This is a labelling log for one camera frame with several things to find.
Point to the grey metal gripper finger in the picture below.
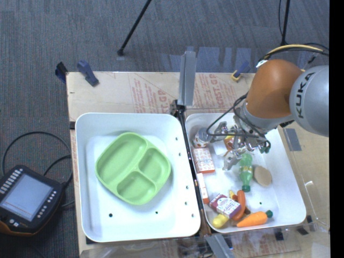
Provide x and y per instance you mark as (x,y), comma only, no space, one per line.
(238,154)
(228,162)

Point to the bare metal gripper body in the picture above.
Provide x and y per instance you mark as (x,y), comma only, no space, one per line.
(242,137)

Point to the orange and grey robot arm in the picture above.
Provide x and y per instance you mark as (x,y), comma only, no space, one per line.
(271,90)

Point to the orange and yellow packet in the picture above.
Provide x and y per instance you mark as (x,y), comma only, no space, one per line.
(229,143)

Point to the green plastic bottle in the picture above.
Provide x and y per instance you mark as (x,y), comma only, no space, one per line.
(246,172)

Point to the brown round biscuit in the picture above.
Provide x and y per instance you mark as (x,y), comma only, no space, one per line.
(262,175)

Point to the small yellow toy piece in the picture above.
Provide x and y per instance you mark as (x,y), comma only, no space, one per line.
(231,195)

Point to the white can with orange dots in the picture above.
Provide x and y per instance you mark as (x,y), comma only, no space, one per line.
(200,141)

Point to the narrow orange and white carton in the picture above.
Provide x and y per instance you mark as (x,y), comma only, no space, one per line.
(203,188)

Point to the thin black and white rod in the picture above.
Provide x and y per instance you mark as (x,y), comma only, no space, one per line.
(189,154)

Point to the orange sausage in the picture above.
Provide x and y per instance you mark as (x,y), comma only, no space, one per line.
(241,201)

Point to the purple and white carton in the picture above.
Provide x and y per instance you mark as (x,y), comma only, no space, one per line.
(225,206)

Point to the yellow toy lemon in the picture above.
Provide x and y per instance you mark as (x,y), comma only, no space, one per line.
(219,221)

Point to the white plastic tray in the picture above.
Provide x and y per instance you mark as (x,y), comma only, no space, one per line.
(282,197)
(129,224)

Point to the orange carrot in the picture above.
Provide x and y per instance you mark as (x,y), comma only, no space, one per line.
(254,219)

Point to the green divided plate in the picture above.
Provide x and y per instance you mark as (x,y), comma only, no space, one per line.
(126,168)

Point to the black tripod leg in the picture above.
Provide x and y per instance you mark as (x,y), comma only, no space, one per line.
(286,15)
(137,23)

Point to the brown cardboard board red print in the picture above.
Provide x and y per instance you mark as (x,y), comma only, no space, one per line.
(107,95)

